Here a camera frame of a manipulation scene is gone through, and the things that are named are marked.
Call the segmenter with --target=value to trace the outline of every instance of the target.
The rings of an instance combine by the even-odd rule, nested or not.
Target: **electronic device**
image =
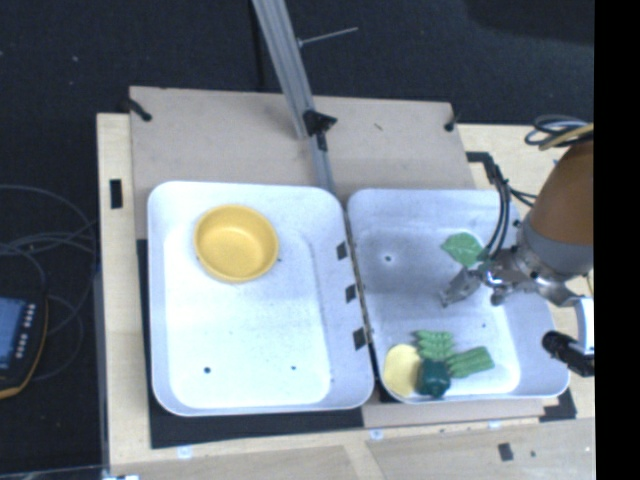
[[[17,395],[31,380],[47,321],[44,294],[0,292],[0,399]]]

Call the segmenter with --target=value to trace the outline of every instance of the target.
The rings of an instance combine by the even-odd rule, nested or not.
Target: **white tray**
[[[566,389],[566,366],[551,359],[541,344],[543,335],[554,329],[541,297],[515,294],[494,307],[489,288],[481,287],[447,308],[440,304],[439,292],[461,268],[441,244],[462,231],[487,243],[498,208],[496,191],[367,189],[351,197],[352,240],[381,371],[389,349],[415,343],[415,331],[449,331],[456,351],[486,346],[496,367],[454,379],[445,400],[544,398]],[[514,206],[511,216],[517,219]],[[510,226],[505,246],[514,241]],[[418,393],[391,394],[405,403],[433,401]]]
[[[274,226],[280,253],[262,277],[218,281],[193,229],[242,204]],[[148,200],[152,384],[182,416],[348,409],[373,390],[342,208],[313,187],[168,182]]]

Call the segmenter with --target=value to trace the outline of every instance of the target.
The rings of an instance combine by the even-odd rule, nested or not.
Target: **black floor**
[[[448,101],[462,122],[530,123],[541,114],[593,120],[595,0],[287,0],[308,45],[314,94]],[[0,0],[0,185],[46,189],[94,221],[95,116],[118,112],[131,85],[278,91],[256,62],[248,0]],[[264,65],[265,79],[260,79]],[[73,230],[47,197],[0,190],[0,243]],[[90,256],[41,258],[51,291],[81,302]],[[0,261],[25,280],[28,261]],[[91,297],[52,336],[39,374],[60,374],[0,400],[0,474],[101,461]],[[63,307],[52,308],[64,318]]]

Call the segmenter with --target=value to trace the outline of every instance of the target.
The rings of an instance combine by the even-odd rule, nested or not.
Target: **black cable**
[[[524,141],[529,146],[544,147],[555,138],[572,130],[579,130],[587,124],[587,122],[571,116],[556,114],[539,116],[534,119],[534,129],[525,135]],[[535,139],[534,137],[539,134],[543,135],[543,137]],[[589,140],[593,140],[593,132],[583,133],[576,138],[565,140],[555,147],[566,148]]]
[[[17,238],[9,243],[0,243],[0,257],[16,257],[20,256],[31,262],[32,265],[36,267],[39,272],[41,278],[41,285],[43,286],[43,291],[46,294],[47,300],[50,302],[55,302],[57,304],[62,305],[66,309],[69,310],[70,314],[67,318],[63,319],[56,326],[51,327],[47,331],[47,337],[53,336],[58,333],[60,330],[65,328],[72,320],[76,320],[79,331],[78,331],[78,341],[76,344],[76,348],[69,359],[67,359],[60,367],[56,368],[54,371],[49,372],[47,374],[43,374],[37,377],[36,380],[44,380],[49,379],[58,373],[64,371],[76,358],[84,340],[84,325],[79,316],[80,309],[85,304],[89,294],[91,293],[91,288],[93,286],[93,280],[95,277],[95,273],[97,270],[97,239],[96,233],[94,231],[94,226],[96,225],[96,221],[90,221],[86,215],[71,201],[65,199],[62,196],[59,196],[53,192],[40,189],[37,187],[30,187],[26,185],[7,185],[0,184],[0,192],[23,192],[23,193],[31,193],[38,194],[41,196],[45,196],[47,198],[53,199],[65,207],[70,209],[73,213],[75,213],[80,220],[82,221],[82,226],[75,231],[72,232],[63,232],[63,231],[50,231],[43,233],[36,233],[33,235],[23,236]],[[45,252],[49,252],[57,247],[67,246],[75,248],[81,252],[87,253],[90,255],[91,261],[91,269],[89,274],[89,279],[84,289],[81,292],[81,296],[79,301],[74,305],[68,300],[59,297],[57,295],[53,295],[48,293],[49,289],[49,280],[47,279],[46,272],[40,262],[34,257],[35,255],[39,255]]]
[[[483,254],[487,258],[490,258],[492,255],[491,250],[493,248],[493,244],[496,242],[496,240],[498,239],[498,236],[500,235],[500,231],[502,229],[503,221],[504,221],[504,204],[502,202],[503,197],[502,197],[502,192],[500,188],[498,188],[498,194],[500,195],[500,211],[498,214],[498,222],[496,224],[495,229],[493,230],[493,235],[491,236],[491,239],[489,240],[487,245],[485,245],[484,251],[483,251]]]
[[[496,259],[496,257],[498,256],[498,253],[500,252],[500,250],[502,249],[502,246],[504,245],[505,239],[507,237],[507,231],[509,230],[509,214],[510,214],[510,210],[511,210],[511,197],[510,197],[510,190],[509,190],[509,182],[508,180],[505,180],[502,184],[501,184],[501,199],[502,199],[502,205],[504,206],[504,219],[502,222],[502,230],[500,233],[500,240],[498,241],[498,244],[496,245],[496,249],[493,252],[493,254],[491,255],[491,259]]]
[[[535,199],[536,197],[538,197],[535,194],[527,194],[526,192],[520,192],[519,190],[516,190],[511,186],[509,186],[509,191],[511,192],[511,195],[513,197],[515,197],[518,201],[520,201],[521,203],[529,207],[533,206],[533,202],[529,201],[529,199]]]
[[[67,309],[69,309],[72,313],[74,312],[74,308],[71,304],[69,304],[69,302],[67,302],[64,299],[61,299],[60,297],[56,297],[56,296],[49,296],[49,300],[53,300],[58,302],[59,304],[61,304],[62,306],[66,307]],[[39,375],[34,375],[31,377],[31,381],[42,381],[42,380],[48,380],[52,377],[55,377],[56,375],[62,373],[63,371],[65,371],[78,357],[78,354],[80,353],[80,350],[82,349],[82,343],[84,341],[84,324],[82,323],[82,319],[77,315],[74,314],[74,316],[72,317],[78,324],[78,338],[76,340],[76,346],[73,350],[73,352],[69,355],[69,357],[57,368],[46,372],[46,373],[41,373]]]

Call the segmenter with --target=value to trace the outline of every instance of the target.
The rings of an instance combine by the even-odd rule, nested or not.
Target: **yellow bowl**
[[[193,242],[204,269],[232,283],[260,277],[278,258],[278,235],[269,220],[242,205],[205,212],[196,223]]]

